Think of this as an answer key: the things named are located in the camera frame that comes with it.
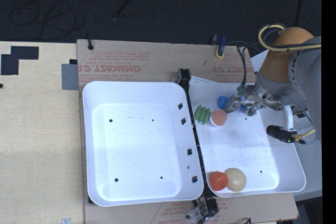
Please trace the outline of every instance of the cardboard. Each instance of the cardboard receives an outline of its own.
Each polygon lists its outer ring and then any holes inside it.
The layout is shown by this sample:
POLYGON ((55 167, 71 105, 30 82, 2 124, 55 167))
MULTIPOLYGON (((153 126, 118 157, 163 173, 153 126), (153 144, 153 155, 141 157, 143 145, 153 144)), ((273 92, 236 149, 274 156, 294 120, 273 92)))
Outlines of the cardboard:
MULTIPOLYGON (((242 82, 243 64, 236 47, 225 47, 224 58, 218 59, 215 57, 216 46, 210 45, 108 40, 92 40, 91 44, 92 50, 89 49, 88 40, 77 41, 86 223, 187 223, 184 214, 193 208, 191 201, 115 207, 99 207, 89 202, 82 90, 87 83, 95 80, 172 81, 179 68, 190 69, 191 75, 200 79, 242 82)), ((255 74, 248 53, 246 67, 246 82, 254 83, 255 74)), ((216 199, 219 213, 206 223, 243 223, 250 217, 256 223, 298 217, 291 193, 216 199)))

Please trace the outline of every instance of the toy tomato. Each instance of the toy tomato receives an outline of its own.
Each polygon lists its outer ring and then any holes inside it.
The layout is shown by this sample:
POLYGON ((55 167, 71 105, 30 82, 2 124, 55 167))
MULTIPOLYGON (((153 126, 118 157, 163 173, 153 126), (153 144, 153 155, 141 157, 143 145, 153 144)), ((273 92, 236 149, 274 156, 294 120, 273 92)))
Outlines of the toy tomato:
POLYGON ((223 172, 215 171, 209 174, 208 177, 210 187, 215 190, 222 190, 228 184, 228 177, 223 172))

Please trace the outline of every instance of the beige ball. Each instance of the beige ball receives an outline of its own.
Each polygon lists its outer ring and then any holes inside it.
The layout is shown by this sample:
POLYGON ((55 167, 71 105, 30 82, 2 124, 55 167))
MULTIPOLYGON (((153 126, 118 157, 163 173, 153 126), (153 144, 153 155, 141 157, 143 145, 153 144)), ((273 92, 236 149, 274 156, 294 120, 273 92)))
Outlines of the beige ball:
POLYGON ((227 188, 231 191, 242 191, 246 186, 246 176, 238 168, 228 168, 224 172, 228 177, 227 188))

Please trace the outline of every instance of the light wood surface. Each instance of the light wood surface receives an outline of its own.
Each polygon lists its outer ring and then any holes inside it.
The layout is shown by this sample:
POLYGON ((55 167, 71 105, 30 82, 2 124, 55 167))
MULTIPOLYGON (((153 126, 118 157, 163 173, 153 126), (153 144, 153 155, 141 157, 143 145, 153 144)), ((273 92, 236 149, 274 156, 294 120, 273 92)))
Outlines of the light wood surface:
POLYGON ((62 90, 61 65, 76 44, 39 46, 19 75, 0 76, 0 223, 84 223, 78 91, 62 90))

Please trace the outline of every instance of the white tray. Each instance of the white tray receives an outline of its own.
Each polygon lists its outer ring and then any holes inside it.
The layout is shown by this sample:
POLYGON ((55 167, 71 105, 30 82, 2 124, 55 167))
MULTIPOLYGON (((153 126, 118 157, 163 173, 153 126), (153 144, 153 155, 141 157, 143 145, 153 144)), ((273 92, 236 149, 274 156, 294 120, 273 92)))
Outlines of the white tray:
MULTIPOLYGON (((239 84, 195 83, 190 87, 190 98, 195 112, 199 105, 218 110, 220 96, 236 95, 239 84)), ((241 192, 228 188, 213 191, 220 197, 255 195, 266 193, 297 192, 304 189, 306 177, 293 143, 287 144, 266 133, 268 125, 283 124, 282 112, 270 108, 248 116, 244 111, 227 115, 223 126, 214 127, 209 122, 196 121, 205 171, 224 172, 236 167, 247 178, 241 192)))
POLYGON ((192 200, 204 182, 186 95, 172 82, 83 90, 87 180, 99 206, 192 200))

